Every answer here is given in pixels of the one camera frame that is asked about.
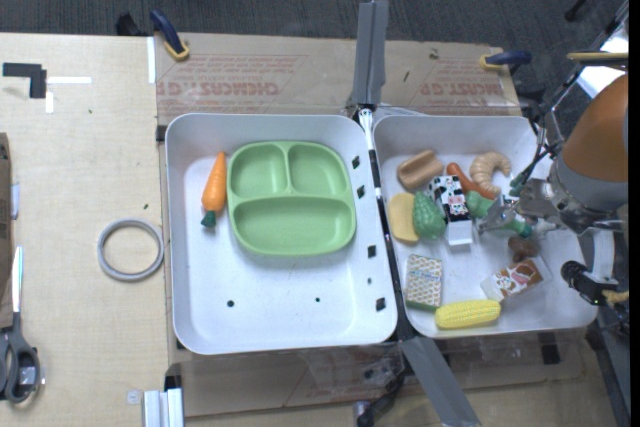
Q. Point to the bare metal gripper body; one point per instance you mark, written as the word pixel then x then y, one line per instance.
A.
pixel 542 202

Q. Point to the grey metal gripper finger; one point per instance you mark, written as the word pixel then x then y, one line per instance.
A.
pixel 495 221
pixel 511 204

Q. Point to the green broccoli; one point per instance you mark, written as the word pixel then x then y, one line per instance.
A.
pixel 477 206

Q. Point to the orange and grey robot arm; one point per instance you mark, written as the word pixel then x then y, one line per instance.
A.
pixel 595 135

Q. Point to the brown round biscuit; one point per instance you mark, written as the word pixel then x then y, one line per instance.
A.
pixel 523 248

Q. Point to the beige croissant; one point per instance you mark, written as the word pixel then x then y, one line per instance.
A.
pixel 487 167

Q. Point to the cow print milk carton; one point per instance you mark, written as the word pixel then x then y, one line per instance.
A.
pixel 452 205

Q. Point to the white plastic tray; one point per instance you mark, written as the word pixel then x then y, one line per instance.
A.
pixel 475 265
pixel 280 295

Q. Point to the orange sausage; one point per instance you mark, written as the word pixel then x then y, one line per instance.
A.
pixel 467 181

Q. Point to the brown and white carton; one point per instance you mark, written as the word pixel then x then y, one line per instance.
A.
pixel 517 279

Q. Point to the green grapes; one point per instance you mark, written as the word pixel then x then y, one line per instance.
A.
pixel 428 217

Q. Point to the tan hot dog bun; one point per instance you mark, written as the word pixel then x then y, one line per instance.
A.
pixel 419 170

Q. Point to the yellow bread slice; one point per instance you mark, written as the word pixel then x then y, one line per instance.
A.
pixel 401 217

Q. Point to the green and orange patterned packet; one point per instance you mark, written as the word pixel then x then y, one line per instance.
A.
pixel 423 282

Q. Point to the yellow corn cob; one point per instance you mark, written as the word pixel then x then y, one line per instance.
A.
pixel 467 314

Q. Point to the green divided plate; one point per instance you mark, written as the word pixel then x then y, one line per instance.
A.
pixel 292 220

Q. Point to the brown cardboard board red print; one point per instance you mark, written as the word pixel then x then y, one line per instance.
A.
pixel 310 75

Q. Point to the orange carrot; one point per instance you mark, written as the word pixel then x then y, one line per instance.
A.
pixel 216 185

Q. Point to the white tape roll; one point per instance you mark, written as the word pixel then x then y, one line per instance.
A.
pixel 104 260

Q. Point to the black cylinder on white bracket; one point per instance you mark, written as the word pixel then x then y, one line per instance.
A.
pixel 582 279

